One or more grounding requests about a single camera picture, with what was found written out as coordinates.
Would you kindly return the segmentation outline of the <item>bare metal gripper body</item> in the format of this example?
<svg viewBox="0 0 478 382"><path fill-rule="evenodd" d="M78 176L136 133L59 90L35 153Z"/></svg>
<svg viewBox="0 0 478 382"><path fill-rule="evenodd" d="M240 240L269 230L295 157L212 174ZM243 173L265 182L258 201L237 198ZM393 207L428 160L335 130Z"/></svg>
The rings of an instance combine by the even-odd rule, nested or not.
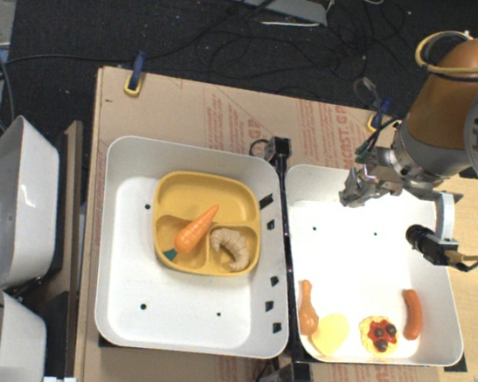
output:
<svg viewBox="0 0 478 382"><path fill-rule="evenodd" d="M444 178L419 167L404 151L375 148L364 162L362 194L371 197L399 196L408 191L417 198L430 198Z"/></svg>

